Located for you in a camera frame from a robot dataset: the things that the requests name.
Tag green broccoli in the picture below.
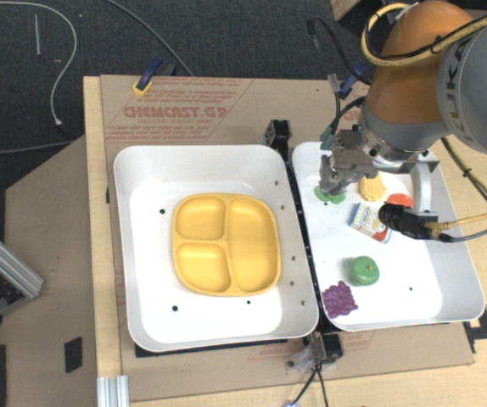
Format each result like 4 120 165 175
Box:
314 184 348 205

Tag yellow divided plate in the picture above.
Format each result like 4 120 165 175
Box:
171 192 283 298

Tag brown cardboard board red print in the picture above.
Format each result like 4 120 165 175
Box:
98 74 477 403

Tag thin black rod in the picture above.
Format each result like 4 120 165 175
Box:
283 144 326 335

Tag yellow corn cob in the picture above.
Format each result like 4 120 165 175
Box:
358 172 389 204

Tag green apple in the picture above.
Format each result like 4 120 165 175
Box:
343 255 382 287

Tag orange round toy food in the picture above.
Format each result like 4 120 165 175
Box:
385 192 415 209

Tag white and blue carton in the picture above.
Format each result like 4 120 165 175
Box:
348 202 395 245

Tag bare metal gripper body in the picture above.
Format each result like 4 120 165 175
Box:
331 127 440 182

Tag white plastic tray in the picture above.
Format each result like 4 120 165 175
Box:
290 141 487 332
112 143 321 353

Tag purple grapes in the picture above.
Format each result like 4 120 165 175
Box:
322 280 360 320

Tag black block with thin wires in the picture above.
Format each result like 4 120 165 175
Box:
263 119 292 148
285 332 345 373

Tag black cylinder on white bracket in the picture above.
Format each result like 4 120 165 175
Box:
378 159 440 241

